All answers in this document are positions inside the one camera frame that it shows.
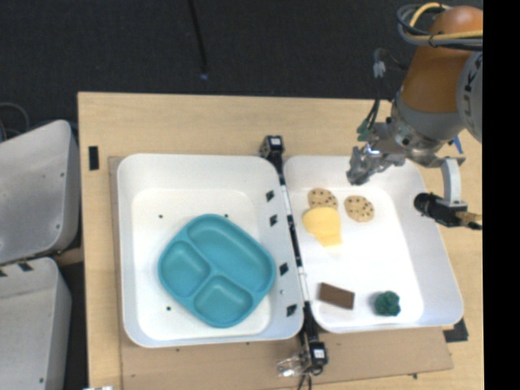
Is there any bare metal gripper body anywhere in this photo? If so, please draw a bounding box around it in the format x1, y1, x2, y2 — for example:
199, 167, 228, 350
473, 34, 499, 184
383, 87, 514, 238
364, 115, 466, 169

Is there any tan chocolate chip biscuit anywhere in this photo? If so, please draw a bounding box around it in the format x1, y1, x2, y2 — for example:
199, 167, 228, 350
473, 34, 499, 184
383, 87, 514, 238
306, 187, 340, 211
343, 194, 375, 223

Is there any pale yellow flat piece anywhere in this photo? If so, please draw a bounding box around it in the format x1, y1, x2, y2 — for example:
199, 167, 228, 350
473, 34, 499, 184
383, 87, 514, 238
301, 206, 344, 249

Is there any thin black and white rod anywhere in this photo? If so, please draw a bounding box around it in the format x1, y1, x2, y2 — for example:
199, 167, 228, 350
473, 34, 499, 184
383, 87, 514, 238
272, 154, 316, 345

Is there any white plastic tray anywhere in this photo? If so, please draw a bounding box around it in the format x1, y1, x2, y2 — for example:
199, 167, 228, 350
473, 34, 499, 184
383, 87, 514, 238
116, 153, 306, 349
282, 154, 466, 335

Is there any brown rectangular biscuit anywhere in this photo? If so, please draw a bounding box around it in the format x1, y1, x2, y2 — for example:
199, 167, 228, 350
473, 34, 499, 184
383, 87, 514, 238
317, 282, 356, 310

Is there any green broccoli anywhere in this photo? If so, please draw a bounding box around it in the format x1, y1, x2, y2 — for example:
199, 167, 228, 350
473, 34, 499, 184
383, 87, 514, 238
373, 290, 402, 318

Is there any blue divided plate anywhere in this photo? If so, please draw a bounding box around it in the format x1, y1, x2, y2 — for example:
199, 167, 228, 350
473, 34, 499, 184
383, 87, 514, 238
157, 213, 278, 329

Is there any black cylinder on white bracket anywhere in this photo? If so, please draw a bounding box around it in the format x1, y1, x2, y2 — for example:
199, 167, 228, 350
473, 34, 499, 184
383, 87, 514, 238
413, 156, 469, 228

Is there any black block with thin wires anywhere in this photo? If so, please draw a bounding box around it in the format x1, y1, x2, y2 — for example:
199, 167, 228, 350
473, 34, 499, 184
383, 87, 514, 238
258, 134, 286, 158
301, 340, 330, 368

